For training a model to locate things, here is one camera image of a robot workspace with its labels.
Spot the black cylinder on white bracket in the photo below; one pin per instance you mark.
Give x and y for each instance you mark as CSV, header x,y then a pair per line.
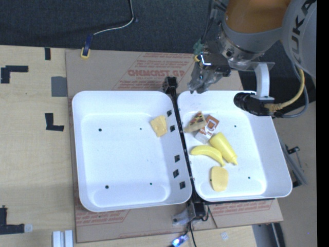
x,y
257,102

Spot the yellow squeeze bottle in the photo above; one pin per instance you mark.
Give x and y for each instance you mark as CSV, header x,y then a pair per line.
x,y
223,146

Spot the orange and white carton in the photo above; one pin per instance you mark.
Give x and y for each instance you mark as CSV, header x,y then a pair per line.
x,y
208,128

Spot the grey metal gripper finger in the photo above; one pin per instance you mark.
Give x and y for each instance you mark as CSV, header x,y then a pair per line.
x,y
208,81
196,80

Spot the pizza slice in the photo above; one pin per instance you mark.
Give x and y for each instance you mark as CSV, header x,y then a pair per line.
x,y
196,123

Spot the white plastic tray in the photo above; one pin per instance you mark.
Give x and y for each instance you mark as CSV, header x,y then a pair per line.
x,y
257,158
123,158

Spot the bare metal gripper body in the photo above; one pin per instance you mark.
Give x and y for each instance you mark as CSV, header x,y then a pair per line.
x,y
220,58

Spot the brown cardboard board red print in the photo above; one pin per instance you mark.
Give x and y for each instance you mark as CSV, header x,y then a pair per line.
x,y
108,68

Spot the yellow potato chip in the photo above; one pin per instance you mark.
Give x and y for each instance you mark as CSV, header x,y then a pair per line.
x,y
219,178

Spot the yellow banana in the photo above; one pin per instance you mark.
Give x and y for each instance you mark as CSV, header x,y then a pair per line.
x,y
209,153

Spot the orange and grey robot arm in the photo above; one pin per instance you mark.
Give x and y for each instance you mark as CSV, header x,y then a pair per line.
x,y
259,11

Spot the yellow cheese slice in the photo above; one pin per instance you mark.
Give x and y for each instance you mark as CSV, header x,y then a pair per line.
x,y
159,125

